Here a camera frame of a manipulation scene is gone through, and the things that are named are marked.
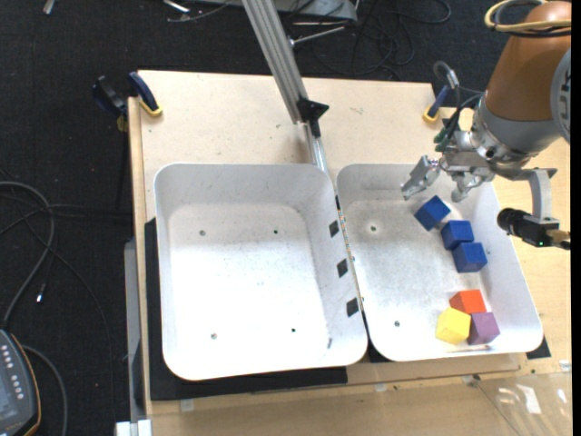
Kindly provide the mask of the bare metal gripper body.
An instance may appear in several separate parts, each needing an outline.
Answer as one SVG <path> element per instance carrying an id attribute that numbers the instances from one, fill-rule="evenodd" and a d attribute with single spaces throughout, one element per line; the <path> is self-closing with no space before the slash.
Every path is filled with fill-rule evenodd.
<path id="1" fill-rule="evenodd" d="M 499 142 L 494 135 L 479 130 L 445 134 L 439 143 L 440 168 L 450 176 L 481 176 L 490 179 L 497 173 L 494 157 Z"/>

